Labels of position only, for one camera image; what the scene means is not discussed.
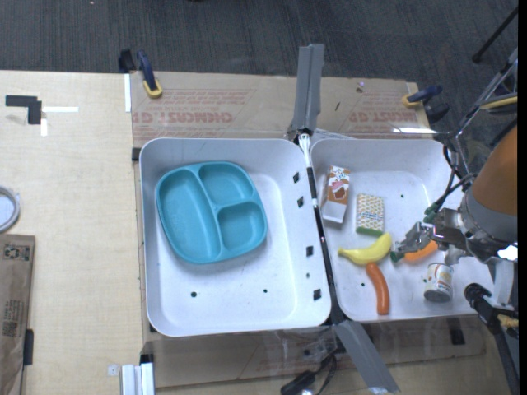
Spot yellow banana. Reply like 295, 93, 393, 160
337, 231, 393, 267

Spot white plastic tray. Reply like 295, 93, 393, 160
309, 137, 495, 324
138, 137, 333, 338

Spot brown paper bag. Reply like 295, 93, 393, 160
0, 233, 36, 395

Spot yellow patterned packet green edge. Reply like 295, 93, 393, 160
355, 193, 386, 238

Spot white can orange print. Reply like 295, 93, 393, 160
422, 262, 455, 304

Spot black cylinder on white bracket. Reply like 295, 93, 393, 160
464, 257, 519, 333

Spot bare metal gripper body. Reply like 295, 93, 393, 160
431, 207, 518, 263

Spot brown cardboard board red print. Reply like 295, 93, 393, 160
129, 70, 487, 389

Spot orange carrot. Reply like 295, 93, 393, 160
389, 239, 439, 263

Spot blue divided plate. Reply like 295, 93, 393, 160
154, 160, 269, 265

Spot orange and white carton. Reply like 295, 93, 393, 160
319, 165, 352, 225

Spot orange sausage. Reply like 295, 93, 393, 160
365, 262, 391, 316

